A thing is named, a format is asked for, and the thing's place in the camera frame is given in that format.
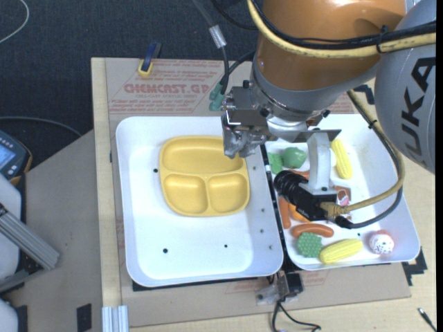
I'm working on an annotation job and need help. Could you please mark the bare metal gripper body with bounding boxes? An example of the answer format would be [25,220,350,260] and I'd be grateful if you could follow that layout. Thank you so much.
[221,86,330,142]

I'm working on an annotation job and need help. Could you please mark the green toy lettuce leaf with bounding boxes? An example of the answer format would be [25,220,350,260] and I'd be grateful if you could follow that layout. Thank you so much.
[266,151,285,175]

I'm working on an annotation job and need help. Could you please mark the yellow divided plate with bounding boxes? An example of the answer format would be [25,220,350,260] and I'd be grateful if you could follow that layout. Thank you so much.
[159,135,251,217]

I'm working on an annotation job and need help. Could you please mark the green toy pepper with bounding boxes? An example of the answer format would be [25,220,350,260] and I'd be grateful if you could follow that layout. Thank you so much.
[282,147,309,169]

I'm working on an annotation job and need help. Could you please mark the orange toy sausage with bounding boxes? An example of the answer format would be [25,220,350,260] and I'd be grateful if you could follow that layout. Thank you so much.
[290,223,335,239]
[278,195,292,230]

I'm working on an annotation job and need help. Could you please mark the orange toy carrot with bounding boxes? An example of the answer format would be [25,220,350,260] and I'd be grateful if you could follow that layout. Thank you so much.
[289,203,313,223]

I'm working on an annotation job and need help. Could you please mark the yellow toy corn cob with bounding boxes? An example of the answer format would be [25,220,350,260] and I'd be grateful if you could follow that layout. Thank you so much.
[318,238,365,265]
[330,138,354,181]

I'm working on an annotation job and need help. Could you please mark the red and white packet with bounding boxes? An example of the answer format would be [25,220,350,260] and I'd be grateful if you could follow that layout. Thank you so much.
[332,184,353,221]

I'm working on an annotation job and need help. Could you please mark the white plastic tray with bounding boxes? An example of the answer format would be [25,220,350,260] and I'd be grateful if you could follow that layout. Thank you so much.
[115,116,285,288]
[264,113,422,271]

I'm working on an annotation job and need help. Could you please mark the green toy grapes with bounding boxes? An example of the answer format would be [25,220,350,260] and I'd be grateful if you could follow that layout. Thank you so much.
[296,231,324,259]

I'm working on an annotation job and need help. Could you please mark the black block with thin wires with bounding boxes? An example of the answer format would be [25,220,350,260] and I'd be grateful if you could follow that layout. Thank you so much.
[284,271,305,296]

